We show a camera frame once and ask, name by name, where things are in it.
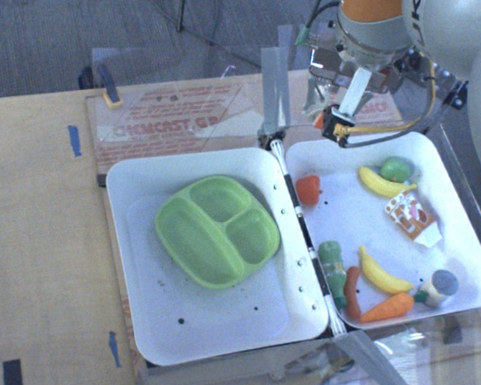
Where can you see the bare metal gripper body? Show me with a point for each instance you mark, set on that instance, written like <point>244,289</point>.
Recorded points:
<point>335,63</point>

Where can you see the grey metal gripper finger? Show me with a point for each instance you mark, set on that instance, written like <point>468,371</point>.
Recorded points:
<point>312,103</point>

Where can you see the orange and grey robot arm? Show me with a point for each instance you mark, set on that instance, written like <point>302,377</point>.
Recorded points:
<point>440,13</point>

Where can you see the small orange object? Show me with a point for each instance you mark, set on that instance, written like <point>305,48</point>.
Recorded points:
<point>318,121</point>

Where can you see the red-orange toy pepper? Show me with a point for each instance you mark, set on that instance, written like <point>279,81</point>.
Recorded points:
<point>308,190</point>

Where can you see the thin black and white rod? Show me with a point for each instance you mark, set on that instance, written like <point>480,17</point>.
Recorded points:
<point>296,207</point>

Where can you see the green apple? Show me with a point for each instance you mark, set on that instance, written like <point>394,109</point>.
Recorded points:
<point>394,169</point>

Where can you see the yellow banana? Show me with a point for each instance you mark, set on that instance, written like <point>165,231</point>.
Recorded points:
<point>380,184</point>
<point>379,275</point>

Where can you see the white plastic tray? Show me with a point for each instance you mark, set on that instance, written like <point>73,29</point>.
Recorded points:
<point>356,221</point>
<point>220,319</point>

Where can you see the orange and white carton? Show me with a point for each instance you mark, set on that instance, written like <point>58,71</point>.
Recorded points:
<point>409,215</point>

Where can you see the brown cardboard board red print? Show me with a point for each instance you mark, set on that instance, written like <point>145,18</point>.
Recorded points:
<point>163,122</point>

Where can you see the green bottle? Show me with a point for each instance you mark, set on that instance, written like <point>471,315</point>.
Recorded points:
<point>333,267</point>

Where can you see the green divided plate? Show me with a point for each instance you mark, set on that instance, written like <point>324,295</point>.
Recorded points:
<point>210,234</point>

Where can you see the red-brown sausage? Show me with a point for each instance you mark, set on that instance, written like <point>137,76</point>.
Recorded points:
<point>352,291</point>

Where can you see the orange carrot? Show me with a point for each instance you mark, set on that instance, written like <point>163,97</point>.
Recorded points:
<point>387,308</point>

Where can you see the small white can grey lid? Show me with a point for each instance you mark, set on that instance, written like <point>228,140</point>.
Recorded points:
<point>442,285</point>

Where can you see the black cylinder on white bracket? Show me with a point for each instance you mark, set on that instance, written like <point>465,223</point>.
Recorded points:
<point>336,123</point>

